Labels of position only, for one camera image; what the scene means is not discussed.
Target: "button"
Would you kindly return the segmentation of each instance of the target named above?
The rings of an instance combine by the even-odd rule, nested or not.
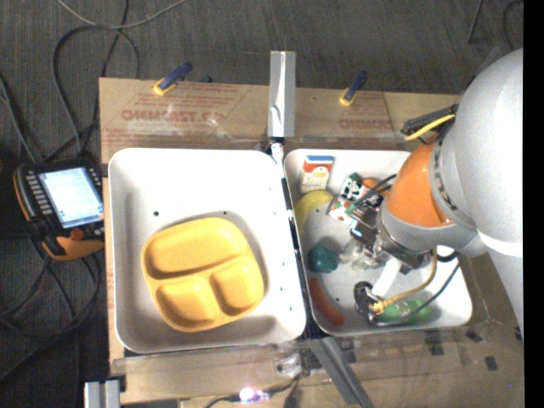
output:
[[[75,228],[70,232],[70,238],[73,241],[80,241],[85,237],[85,232],[81,228]]]

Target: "teal object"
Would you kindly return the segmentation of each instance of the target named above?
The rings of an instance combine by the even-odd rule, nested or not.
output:
[[[317,245],[308,252],[308,264],[314,272],[325,272],[327,274],[338,267],[338,255],[326,246]]]
[[[413,299],[411,301],[398,301],[392,303],[381,313],[377,320],[379,322],[394,322],[395,320],[401,319],[412,310],[417,309],[424,304],[425,301],[422,299]],[[418,325],[425,323],[431,315],[429,307],[423,307],[417,313],[415,313],[406,324]]]

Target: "handheld controller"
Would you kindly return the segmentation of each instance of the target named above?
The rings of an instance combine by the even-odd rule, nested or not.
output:
[[[32,234],[58,261],[83,258],[104,247],[100,171],[81,161],[21,165],[14,187]]]

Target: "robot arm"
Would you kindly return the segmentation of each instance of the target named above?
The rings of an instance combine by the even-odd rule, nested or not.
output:
[[[524,334],[523,50],[479,74],[440,140],[399,171],[379,213],[375,251],[415,265],[437,245],[489,252]]]

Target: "white plastic tray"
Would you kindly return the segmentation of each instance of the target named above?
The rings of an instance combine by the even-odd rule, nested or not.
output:
[[[328,181],[327,189],[337,195],[344,180],[351,173],[358,173],[363,178],[385,179],[397,173],[409,153],[404,151],[371,151],[371,150],[294,150],[285,159],[289,192],[293,206],[300,198],[298,180],[306,155],[328,155],[335,158]],[[346,317],[342,326],[331,324],[315,306],[312,305],[313,316],[321,329],[333,336],[358,336],[368,332],[399,331],[416,328],[437,328],[459,326],[466,323],[472,314],[472,301],[461,271],[457,271],[444,292],[431,304],[432,319],[421,326],[398,326],[377,329],[369,326],[365,319],[355,310],[354,285],[359,281],[368,281],[372,285],[378,280],[383,268],[368,269],[361,273],[351,269],[349,264],[341,264],[330,274],[310,271],[305,262],[308,251],[317,244],[327,245],[340,253],[350,240],[348,227],[331,216],[326,215],[327,205],[312,212],[305,224],[302,237],[299,236],[304,270],[307,279],[320,279],[328,299]],[[414,298],[429,298],[444,284],[456,265],[456,260],[439,263],[433,282]],[[429,276],[430,267],[412,270],[407,275],[399,274],[388,291],[388,297],[405,292],[421,285]]]
[[[248,150],[126,149],[109,166],[116,331],[139,354],[297,338],[306,323],[279,169]],[[245,233],[264,277],[249,315],[197,333],[174,330],[146,285],[140,251],[168,226],[221,216]]]

